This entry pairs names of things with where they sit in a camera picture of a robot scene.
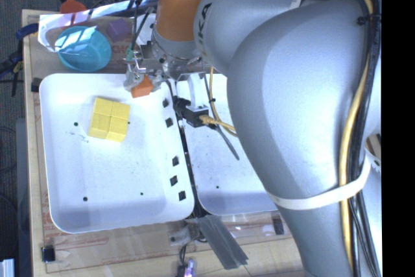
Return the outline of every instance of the wooden table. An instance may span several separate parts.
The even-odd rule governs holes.
[[[47,13],[23,10],[22,25],[37,22],[41,14]],[[40,102],[38,93],[32,92],[32,83],[35,78],[65,73],[66,70],[56,55],[39,44],[34,35],[24,39],[23,59],[33,276],[176,276],[180,247],[169,244],[168,234],[180,229],[182,222],[82,235],[67,235],[54,226],[48,215]],[[259,213],[226,219],[228,225],[238,225],[240,220],[246,226],[244,237],[237,237],[249,258],[246,266],[224,270],[205,243],[189,245],[185,259],[191,258],[196,262],[197,276],[303,276],[298,249],[287,226],[284,224],[282,235],[265,236],[264,229],[270,225],[271,217],[270,213]],[[143,249],[134,252],[137,244],[141,244]],[[48,245],[56,249],[56,261],[45,263],[41,248]],[[134,254],[125,247],[134,247]]]

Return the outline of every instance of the blue bowl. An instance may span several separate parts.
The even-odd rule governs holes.
[[[96,27],[65,29],[55,43],[55,50],[66,68],[80,72],[98,71],[111,59],[111,45]]]

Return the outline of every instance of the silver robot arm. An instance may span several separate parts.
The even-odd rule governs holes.
[[[381,276],[381,175],[364,149],[381,132],[380,14],[372,0],[292,2],[160,0],[150,53],[175,80],[201,56],[228,77],[306,276]]]
[[[196,44],[228,77],[228,102],[241,145],[272,198],[306,199],[338,187],[339,151],[364,62],[365,27],[356,0],[202,0]],[[381,61],[363,137],[380,133]],[[359,147],[364,161],[364,141]],[[381,258],[381,177],[363,189]],[[307,276],[352,276],[336,201],[295,210],[276,201]],[[371,276],[361,255],[362,276]]]

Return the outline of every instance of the wire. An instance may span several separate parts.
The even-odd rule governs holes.
[[[231,125],[224,123],[220,119],[219,114],[216,110],[215,99],[213,98],[213,67],[210,67],[210,76],[209,76],[209,104],[211,106],[213,114],[215,115],[215,120],[217,121],[217,123],[215,124],[221,125],[225,131],[227,131],[229,134],[237,138],[238,135],[235,132],[235,128]]]
[[[202,121],[203,125],[220,125],[225,129],[234,131],[235,127],[224,123],[223,121],[216,120],[215,118],[210,117],[209,115],[201,115],[199,119]]]
[[[188,246],[188,244],[191,243],[192,241],[195,241],[195,240],[198,240],[198,241],[200,241],[202,243],[207,243],[207,240],[205,241],[205,239],[206,239],[205,236],[202,234],[202,232],[200,232],[197,237],[189,240],[186,244],[184,244],[181,247],[181,249],[179,250],[179,260],[180,260],[180,263],[182,265],[185,265],[186,264],[186,262],[184,261],[184,257],[186,255],[186,247]]]
[[[138,5],[136,4],[136,13],[134,14],[134,32],[132,35],[131,50],[134,50],[134,46],[136,44],[137,38],[140,35],[141,29],[144,27],[144,23],[146,22],[148,16],[154,11],[153,7],[146,9],[145,15],[143,19],[141,20],[140,26],[137,29],[137,9],[138,9]]]
[[[339,180],[338,184],[340,186],[344,186],[347,184],[347,164],[348,164],[348,151],[350,145],[350,137],[351,131],[353,130],[353,124],[357,115],[357,111],[359,109],[359,105],[362,100],[362,93],[364,87],[364,81],[366,80],[368,72],[368,63],[364,67],[362,79],[359,82],[359,86],[357,88],[356,94],[353,98],[353,102],[351,103],[348,117],[346,119],[346,124],[344,125],[343,134],[342,134],[342,141],[340,144],[340,157],[338,161],[338,175]],[[349,215],[349,208],[348,208],[348,201],[342,200],[340,201],[340,210],[342,214],[342,229],[343,229],[343,240],[346,247],[346,253],[348,255],[348,260],[350,266],[353,266],[351,260],[351,243],[350,243],[350,215]]]

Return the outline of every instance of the yellow block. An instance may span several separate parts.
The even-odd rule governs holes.
[[[111,116],[128,120],[130,115],[130,105],[114,102],[112,105]]]
[[[122,142],[127,133],[129,115],[130,105],[97,97],[93,104],[88,135]]]
[[[106,139],[116,142],[122,142],[127,134],[128,120],[111,117],[110,129]]]
[[[111,117],[109,115],[92,113],[88,135],[94,138],[105,139],[110,130]]]
[[[97,97],[93,103],[93,113],[111,116],[113,104],[113,101]]]

